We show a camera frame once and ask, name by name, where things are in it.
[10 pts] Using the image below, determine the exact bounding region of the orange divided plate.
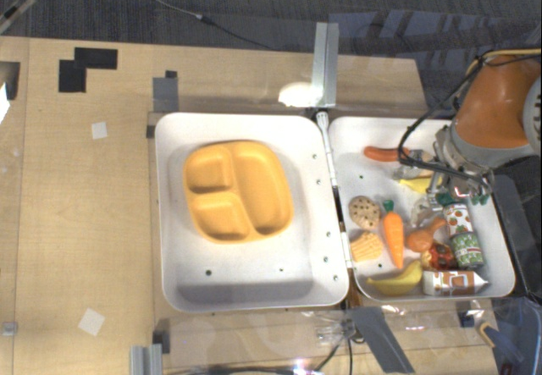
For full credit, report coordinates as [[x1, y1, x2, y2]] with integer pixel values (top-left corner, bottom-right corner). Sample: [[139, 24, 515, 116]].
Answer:
[[181, 139, 295, 245]]

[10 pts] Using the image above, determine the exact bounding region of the red sausage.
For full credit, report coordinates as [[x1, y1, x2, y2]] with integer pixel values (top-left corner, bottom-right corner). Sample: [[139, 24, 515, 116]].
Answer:
[[362, 145, 412, 163]]

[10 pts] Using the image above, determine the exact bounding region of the red and brown pizza slice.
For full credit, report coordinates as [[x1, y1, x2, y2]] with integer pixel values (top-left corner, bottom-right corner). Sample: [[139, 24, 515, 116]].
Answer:
[[420, 241, 459, 273]]

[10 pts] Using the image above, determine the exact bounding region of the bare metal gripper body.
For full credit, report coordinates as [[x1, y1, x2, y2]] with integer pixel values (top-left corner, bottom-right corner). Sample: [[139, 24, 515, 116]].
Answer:
[[426, 126, 495, 201]]

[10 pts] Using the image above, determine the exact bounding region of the yellow banana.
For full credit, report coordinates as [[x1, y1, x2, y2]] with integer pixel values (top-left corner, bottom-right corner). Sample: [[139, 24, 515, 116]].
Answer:
[[365, 259, 424, 298]]

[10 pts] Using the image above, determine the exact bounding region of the white and brown carton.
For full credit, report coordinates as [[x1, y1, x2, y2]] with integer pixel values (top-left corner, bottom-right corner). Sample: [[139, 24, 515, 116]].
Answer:
[[421, 269, 490, 297]]

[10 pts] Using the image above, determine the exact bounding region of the pale wood board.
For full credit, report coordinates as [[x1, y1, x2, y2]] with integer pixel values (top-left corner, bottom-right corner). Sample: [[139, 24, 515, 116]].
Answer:
[[25, 37, 512, 375]]

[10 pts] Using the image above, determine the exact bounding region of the brown chocolate chip biscuit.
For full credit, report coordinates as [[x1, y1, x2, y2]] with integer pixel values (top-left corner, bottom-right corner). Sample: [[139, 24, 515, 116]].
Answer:
[[347, 195, 382, 231]]

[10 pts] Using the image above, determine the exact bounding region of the orange carrot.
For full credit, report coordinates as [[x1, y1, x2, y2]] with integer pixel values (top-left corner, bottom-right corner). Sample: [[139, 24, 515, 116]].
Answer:
[[381, 199, 406, 270]]

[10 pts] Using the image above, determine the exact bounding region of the white plastic tray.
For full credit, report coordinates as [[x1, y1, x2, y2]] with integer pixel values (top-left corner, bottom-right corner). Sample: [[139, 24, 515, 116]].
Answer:
[[328, 115, 517, 304], [153, 112, 351, 315]]

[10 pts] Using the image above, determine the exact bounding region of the red print bottle green cap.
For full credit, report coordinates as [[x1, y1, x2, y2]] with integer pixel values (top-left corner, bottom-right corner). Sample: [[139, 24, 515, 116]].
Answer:
[[435, 192, 474, 237]]

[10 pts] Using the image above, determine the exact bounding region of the green print can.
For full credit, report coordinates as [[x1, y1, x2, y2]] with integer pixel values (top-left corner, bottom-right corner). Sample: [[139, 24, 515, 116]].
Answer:
[[448, 232, 485, 270]]

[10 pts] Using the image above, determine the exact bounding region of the brown chicken drumstick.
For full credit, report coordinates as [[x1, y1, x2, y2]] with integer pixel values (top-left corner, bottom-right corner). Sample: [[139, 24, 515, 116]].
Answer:
[[405, 216, 448, 253]]

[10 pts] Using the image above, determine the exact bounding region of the yellow corn cob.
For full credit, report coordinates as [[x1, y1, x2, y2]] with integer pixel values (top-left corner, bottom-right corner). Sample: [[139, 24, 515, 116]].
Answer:
[[349, 231, 384, 263]]

